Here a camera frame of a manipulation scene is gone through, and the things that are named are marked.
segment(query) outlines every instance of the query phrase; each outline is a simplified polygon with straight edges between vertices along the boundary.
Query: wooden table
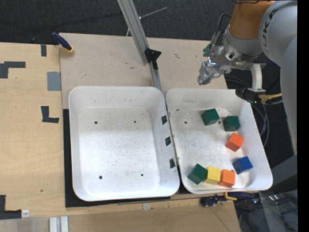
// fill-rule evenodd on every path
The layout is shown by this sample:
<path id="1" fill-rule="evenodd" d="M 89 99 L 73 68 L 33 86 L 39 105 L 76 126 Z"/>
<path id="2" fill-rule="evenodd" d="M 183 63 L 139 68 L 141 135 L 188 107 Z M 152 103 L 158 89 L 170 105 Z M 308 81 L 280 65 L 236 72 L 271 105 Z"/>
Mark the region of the wooden table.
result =
<path id="1" fill-rule="evenodd" d="M 167 227 L 171 226 L 167 217 L 180 216 L 180 228 L 185 223 L 181 217 L 188 216 L 188 224 L 192 219 L 201 226 L 211 223 L 210 231 L 240 231 L 233 203 L 201 207 L 199 198 L 205 195 L 178 193 L 168 201 L 149 203 L 147 211 L 143 202 L 65 207 L 62 110 L 68 108 L 70 90 L 80 85 L 152 83 L 150 67 L 142 64 L 131 37 L 60 35 L 74 46 L 73 53 L 47 45 L 43 57 L 39 44 L 0 43 L 0 63 L 26 62 L 25 68 L 9 68 L 8 78 L 0 79 L 0 194 L 6 194 L 5 209 L 29 210 L 31 218 L 70 216 L 78 227 L 87 224 L 87 218 L 100 224 L 117 212 L 123 220 L 145 216 Z M 223 76 L 207 86 L 197 83 L 202 49 L 209 42 L 154 38 L 148 42 L 152 49 L 162 51 L 157 63 L 164 94 L 174 87 L 226 88 Z M 61 73 L 61 91 L 47 89 L 48 72 Z M 42 122 L 41 106 L 49 106 L 49 116 L 59 117 L 59 122 Z M 105 220 L 99 219 L 102 213 L 109 214 Z"/>

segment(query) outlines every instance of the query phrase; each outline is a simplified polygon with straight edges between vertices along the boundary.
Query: white bin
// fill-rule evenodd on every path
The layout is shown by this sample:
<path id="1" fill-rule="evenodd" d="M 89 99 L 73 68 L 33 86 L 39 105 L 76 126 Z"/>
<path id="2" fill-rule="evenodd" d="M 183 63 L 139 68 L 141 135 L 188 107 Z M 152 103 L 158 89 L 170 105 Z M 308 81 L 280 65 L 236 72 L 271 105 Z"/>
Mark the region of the white bin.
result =
<path id="1" fill-rule="evenodd" d="M 69 94 L 73 189 L 85 201 L 167 197 L 180 184 L 166 103 L 155 87 Z"/>
<path id="2" fill-rule="evenodd" d="M 170 126 L 174 136 L 183 185 L 195 194 L 208 194 L 226 191 L 265 190 L 272 185 L 272 173 L 265 155 L 251 105 L 237 97 L 233 89 L 185 89 L 175 88 L 167 93 L 167 106 Z M 205 126 L 201 114 L 215 108 L 219 121 Z M 233 132 L 226 132 L 223 119 L 238 116 L 240 128 L 236 131 L 244 142 L 236 152 L 225 147 Z M 234 170 L 232 162 L 248 156 L 253 168 L 236 175 L 231 188 L 201 182 L 195 184 L 188 175 L 198 163 Z"/>

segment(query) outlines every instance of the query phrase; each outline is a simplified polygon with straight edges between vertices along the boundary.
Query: wooden surface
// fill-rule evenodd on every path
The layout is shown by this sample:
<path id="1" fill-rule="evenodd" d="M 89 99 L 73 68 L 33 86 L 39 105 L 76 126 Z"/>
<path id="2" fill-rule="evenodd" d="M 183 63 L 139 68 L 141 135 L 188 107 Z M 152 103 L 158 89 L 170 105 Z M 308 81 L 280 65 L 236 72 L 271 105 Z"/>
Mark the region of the wooden surface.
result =
<path id="1" fill-rule="evenodd" d="M 74 52 L 60 51 L 62 104 L 69 108 L 70 91 L 77 86 L 152 86 L 149 64 L 143 65 L 131 37 L 61 33 Z M 149 38 L 157 59 L 162 92 L 184 88 L 227 88 L 224 77 L 208 85 L 197 82 L 208 41 Z"/>
<path id="2" fill-rule="evenodd" d="M 69 216 L 70 232 L 240 232 L 233 202 Z M 46 218 L 0 220 L 0 232 L 48 232 Z"/>
<path id="3" fill-rule="evenodd" d="M 41 57 L 40 45 L 0 43 L 0 51 L 2 52 L 0 63 L 4 61 L 26 62 L 26 68 L 10 68 L 8 79 L 0 79 L 0 152 L 2 154 L 0 158 L 0 194 L 6 194 L 5 209 L 29 210 L 30 217 L 33 218 L 117 212 L 124 219 L 129 219 L 128 214 L 131 214 L 132 211 L 136 211 L 135 214 L 138 217 L 140 216 L 138 212 L 141 214 L 148 212 L 148 210 L 144 210 L 143 203 L 65 208 L 62 130 L 64 95 L 61 93 L 68 94 L 75 85 L 89 85 L 92 78 L 87 77 L 87 79 L 88 74 L 79 73 L 79 70 L 87 69 L 88 66 L 98 69 L 98 64 L 104 71 L 104 75 L 95 76 L 97 80 L 100 80 L 97 85 L 101 85 L 102 80 L 105 81 L 105 85 L 116 86 L 148 86 L 151 84 L 150 69 L 147 65 L 142 65 L 131 38 L 77 34 L 70 36 L 76 40 L 70 42 L 75 43 L 75 45 L 72 44 L 76 49 L 74 56 L 65 56 L 67 53 L 55 45 L 48 45 L 47 56 Z M 79 37 L 82 37 L 81 43 L 77 40 Z M 87 66 L 84 65 L 83 58 L 77 58 L 79 53 L 86 54 L 88 51 L 94 51 L 85 44 L 86 38 L 90 39 L 92 46 L 97 47 L 102 40 L 107 42 L 105 45 L 107 55 L 94 54 L 91 57 L 85 57 L 88 62 Z M 202 61 L 201 50 L 207 42 L 149 39 L 149 44 L 153 49 L 162 51 L 158 65 L 164 92 L 173 87 L 226 88 L 223 77 L 214 80 L 213 84 L 207 87 L 199 86 L 196 81 Z M 114 54 L 108 51 L 121 50 L 122 47 L 126 51 Z M 119 58 L 122 54 L 130 56 L 129 59 Z M 100 62 L 102 59 L 105 59 L 106 63 L 110 63 L 110 67 L 102 65 Z M 59 71 L 61 71 L 62 91 L 48 91 L 47 72 Z M 59 123 L 42 122 L 41 106 L 49 106 L 50 117 L 59 117 Z M 193 209 L 194 214 L 198 209 L 201 209 L 198 202 L 199 197 L 202 196 L 204 195 L 175 194 L 171 200 L 151 202 L 149 207 L 151 212 L 155 211 L 154 216 L 158 216 L 161 209 L 169 213 L 169 216 L 176 210 L 179 210 L 180 213 L 183 210 L 183 215 L 185 215 L 189 212 L 188 207 Z M 230 221 L 237 220 L 233 203 L 225 203 L 215 209 L 219 208 L 224 209 L 230 215 Z M 212 222 L 213 218 L 210 217 L 208 220 L 206 216 L 204 221 Z M 227 223 L 233 228 L 235 223 L 230 223 L 230 221 Z"/>

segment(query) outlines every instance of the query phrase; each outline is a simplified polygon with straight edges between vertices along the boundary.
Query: metal bracket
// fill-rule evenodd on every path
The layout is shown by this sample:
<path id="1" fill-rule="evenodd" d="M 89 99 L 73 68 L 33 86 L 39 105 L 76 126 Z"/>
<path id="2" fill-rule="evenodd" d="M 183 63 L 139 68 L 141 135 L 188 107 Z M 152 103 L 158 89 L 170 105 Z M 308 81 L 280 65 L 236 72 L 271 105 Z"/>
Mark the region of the metal bracket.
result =
<path id="1" fill-rule="evenodd" d="M 147 48 L 145 50 L 145 54 L 146 54 L 146 58 L 147 58 L 148 63 L 155 62 L 158 59 L 158 57 L 161 55 L 161 53 L 162 52 L 155 51 L 155 50 Z"/>
<path id="2" fill-rule="evenodd" d="M 49 232 L 69 232 L 68 216 L 50 217 L 49 218 Z"/>

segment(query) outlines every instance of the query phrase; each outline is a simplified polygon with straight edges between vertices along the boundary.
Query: wooden block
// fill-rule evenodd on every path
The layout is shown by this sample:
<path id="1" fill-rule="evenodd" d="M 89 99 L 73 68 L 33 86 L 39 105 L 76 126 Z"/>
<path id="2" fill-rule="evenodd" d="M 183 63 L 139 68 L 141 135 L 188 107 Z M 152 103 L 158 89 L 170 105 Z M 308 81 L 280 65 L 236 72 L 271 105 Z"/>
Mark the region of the wooden block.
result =
<path id="1" fill-rule="evenodd" d="M 207 175 L 207 169 L 203 168 L 201 165 L 196 164 L 188 175 L 188 179 L 193 181 L 195 184 L 201 183 L 205 176 Z"/>
<path id="2" fill-rule="evenodd" d="M 242 146 L 243 140 L 244 138 L 242 136 L 233 132 L 232 135 L 229 136 L 225 146 L 236 152 Z"/>
<path id="3" fill-rule="evenodd" d="M 230 188 L 235 184 L 236 173 L 227 169 L 221 170 L 221 179 L 218 183 L 219 186 Z"/>
<path id="4" fill-rule="evenodd" d="M 220 168 L 209 166 L 207 170 L 208 173 L 205 176 L 204 182 L 212 185 L 218 184 L 221 179 Z"/>
<path id="5" fill-rule="evenodd" d="M 205 126 L 212 125 L 220 119 L 215 108 L 206 110 L 205 112 L 203 112 L 201 117 L 204 121 Z"/>
<path id="6" fill-rule="evenodd" d="M 234 161 L 232 164 L 237 174 L 241 174 L 253 168 L 248 157 L 239 158 L 238 160 Z"/>
<path id="7" fill-rule="evenodd" d="M 225 131 L 237 131 L 240 127 L 238 116 L 227 116 L 223 120 L 223 126 Z"/>

